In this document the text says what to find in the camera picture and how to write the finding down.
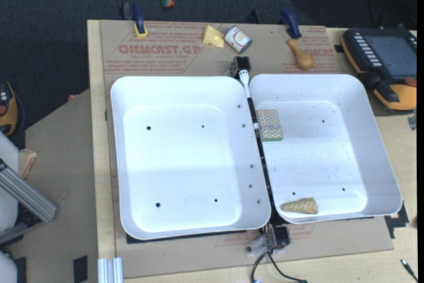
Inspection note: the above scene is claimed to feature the white plastic tray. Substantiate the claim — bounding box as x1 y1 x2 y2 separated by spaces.
248 73 403 225
109 76 272 241

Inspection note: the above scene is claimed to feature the patterned small carton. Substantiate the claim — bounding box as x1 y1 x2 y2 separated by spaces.
255 108 284 142

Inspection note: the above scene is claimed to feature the black and white thin rod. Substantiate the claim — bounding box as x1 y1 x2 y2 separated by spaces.
238 70 274 226

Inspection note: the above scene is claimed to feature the yellow cheese wedge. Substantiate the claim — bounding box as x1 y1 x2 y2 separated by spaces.
202 25 225 50

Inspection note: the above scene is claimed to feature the small white can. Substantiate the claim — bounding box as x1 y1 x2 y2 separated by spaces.
224 25 253 54

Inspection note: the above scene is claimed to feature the brown cardboard board red print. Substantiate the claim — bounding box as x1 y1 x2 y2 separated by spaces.
99 20 394 279

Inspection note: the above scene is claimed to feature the brown chicken drumstick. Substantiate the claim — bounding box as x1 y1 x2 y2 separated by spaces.
286 38 315 71

